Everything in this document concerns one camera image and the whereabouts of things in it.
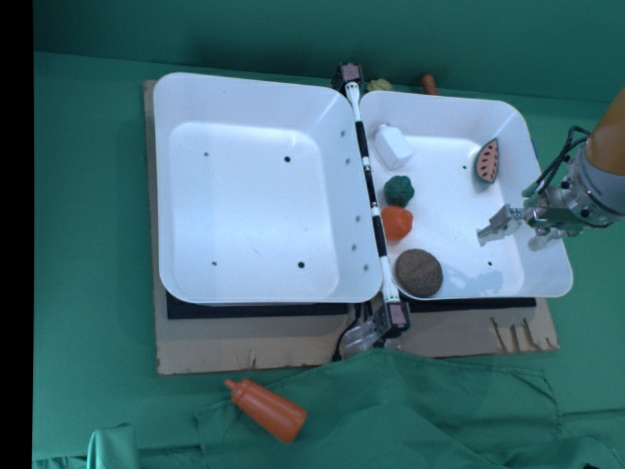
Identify green broccoli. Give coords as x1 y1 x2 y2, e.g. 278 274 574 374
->
383 175 416 208

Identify orange sauce bottle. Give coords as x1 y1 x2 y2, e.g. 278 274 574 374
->
224 378 309 445

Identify white carton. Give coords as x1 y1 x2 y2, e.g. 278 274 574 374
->
373 123 414 171

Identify red watermelon slice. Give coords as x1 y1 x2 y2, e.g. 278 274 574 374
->
471 138 501 185

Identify black block with wires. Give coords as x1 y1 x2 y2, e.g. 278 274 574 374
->
331 62 366 93
374 300 412 339

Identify brown round biscuit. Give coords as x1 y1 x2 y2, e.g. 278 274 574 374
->
395 248 444 298

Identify orange bell pepper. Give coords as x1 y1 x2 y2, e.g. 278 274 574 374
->
380 205 414 241

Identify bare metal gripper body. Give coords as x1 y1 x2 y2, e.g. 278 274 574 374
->
523 185 612 237

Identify white plastic tray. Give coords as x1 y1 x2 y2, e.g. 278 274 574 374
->
152 71 384 306
359 90 574 301

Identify crumpled green cloth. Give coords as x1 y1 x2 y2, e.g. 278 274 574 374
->
193 348 625 469

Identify brown cardboard board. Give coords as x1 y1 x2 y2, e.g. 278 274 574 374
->
143 79 561 378

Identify black and white thin rod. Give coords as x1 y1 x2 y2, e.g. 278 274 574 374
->
344 81 402 305

